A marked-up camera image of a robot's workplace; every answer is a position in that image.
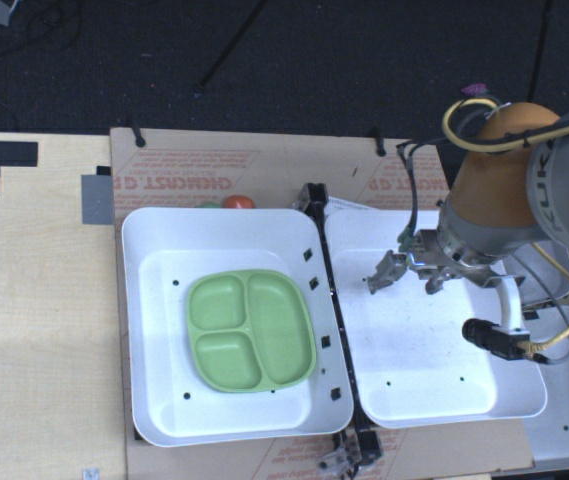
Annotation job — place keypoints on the brown cardboard board red print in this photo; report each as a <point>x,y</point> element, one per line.
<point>274,168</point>

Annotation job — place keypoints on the white plastic tray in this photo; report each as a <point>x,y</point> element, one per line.
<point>164,318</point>
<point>414,348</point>

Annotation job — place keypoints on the purple grapes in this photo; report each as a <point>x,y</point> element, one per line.
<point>474,89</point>

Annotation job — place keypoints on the thin black rod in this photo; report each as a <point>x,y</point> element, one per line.
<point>340,318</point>

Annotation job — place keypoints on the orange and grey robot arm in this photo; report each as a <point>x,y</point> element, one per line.
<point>494,183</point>

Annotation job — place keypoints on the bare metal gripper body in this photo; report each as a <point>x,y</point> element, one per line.
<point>439,258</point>

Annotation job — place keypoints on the green toy vegetable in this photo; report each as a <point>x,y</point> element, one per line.
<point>209,205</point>

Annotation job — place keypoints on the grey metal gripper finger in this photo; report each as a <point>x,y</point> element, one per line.
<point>388,272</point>
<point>437,283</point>

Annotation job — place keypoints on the black cylinder on white bracket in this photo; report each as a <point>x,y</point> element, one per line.
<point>494,339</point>

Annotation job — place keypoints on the green divided plate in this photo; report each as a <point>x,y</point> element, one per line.
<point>251,330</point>

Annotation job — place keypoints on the red tomato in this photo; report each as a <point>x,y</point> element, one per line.
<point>238,202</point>

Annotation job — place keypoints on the white paper sheet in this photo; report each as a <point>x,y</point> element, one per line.
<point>349,205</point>

